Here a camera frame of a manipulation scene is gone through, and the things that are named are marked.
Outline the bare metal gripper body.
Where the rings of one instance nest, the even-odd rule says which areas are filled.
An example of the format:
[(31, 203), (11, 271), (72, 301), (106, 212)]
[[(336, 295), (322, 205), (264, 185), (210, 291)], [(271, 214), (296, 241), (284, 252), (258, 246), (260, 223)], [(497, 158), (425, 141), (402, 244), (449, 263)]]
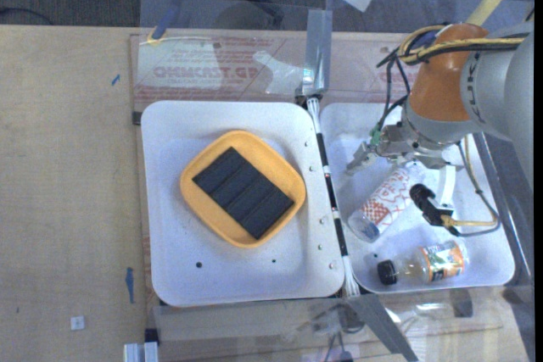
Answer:
[(381, 130), (375, 152), (397, 164), (416, 160), (431, 170), (445, 166), (463, 167), (462, 157), (452, 144), (430, 141), (413, 130), (407, 121), (386, 125)]

